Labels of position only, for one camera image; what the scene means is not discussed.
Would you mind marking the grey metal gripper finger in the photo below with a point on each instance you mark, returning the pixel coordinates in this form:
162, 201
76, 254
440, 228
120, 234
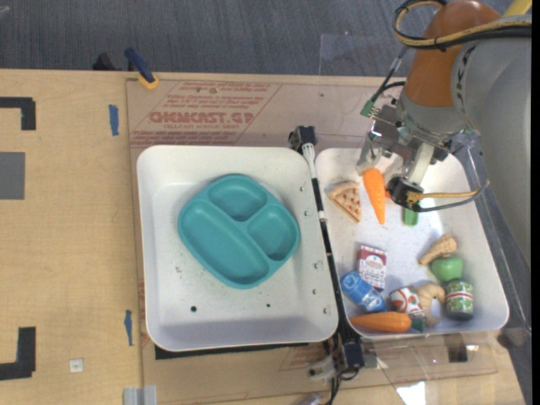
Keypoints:
366, 160
393, 168

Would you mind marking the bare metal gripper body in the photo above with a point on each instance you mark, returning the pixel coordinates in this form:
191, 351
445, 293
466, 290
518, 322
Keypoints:
392, 131

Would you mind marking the orange toy carrot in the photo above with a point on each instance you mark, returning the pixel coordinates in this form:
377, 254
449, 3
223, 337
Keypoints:
375, 192

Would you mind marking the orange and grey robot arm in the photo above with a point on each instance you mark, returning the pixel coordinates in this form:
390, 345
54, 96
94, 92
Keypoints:
485, 82

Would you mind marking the toy pizza slice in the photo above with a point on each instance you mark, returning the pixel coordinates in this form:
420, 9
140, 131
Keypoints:
348, 198

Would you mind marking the green rounded toy piece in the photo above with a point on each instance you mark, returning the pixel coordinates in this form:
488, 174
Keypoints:
410, 217

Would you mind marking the white plastic tray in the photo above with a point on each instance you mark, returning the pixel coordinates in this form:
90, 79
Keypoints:
405, 243
202, 310

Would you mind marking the thin black and white rod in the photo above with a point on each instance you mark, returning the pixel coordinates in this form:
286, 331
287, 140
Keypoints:
325, 230

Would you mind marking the beige toy bread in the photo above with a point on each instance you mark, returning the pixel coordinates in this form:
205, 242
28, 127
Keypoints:
439, 249

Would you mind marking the red and white carton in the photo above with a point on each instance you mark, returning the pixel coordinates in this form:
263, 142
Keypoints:
372, 266

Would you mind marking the green toy apple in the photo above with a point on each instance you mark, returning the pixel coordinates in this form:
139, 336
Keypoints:
446, 267

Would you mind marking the brown cardboard board red print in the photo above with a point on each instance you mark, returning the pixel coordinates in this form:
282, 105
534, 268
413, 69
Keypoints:
261, 112

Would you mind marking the blue plastic bottle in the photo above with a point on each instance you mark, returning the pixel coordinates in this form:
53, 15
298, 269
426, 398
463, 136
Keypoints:
360, 291

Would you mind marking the beige toy croissant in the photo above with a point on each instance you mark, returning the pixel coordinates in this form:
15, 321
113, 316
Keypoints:
434, 295

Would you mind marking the red and white can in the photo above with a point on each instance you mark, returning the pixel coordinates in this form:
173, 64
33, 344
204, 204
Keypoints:
406, 302

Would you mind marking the green and white can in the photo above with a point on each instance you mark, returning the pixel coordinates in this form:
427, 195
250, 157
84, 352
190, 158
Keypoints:
460, 300

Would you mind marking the orange carrot with green top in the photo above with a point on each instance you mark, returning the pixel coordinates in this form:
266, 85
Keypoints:
379, 322

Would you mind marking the teal divided plate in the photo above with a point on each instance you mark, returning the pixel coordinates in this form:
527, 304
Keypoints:
228, 234

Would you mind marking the black cylinder on white bracket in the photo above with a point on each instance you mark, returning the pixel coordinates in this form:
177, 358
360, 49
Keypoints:
403, 192

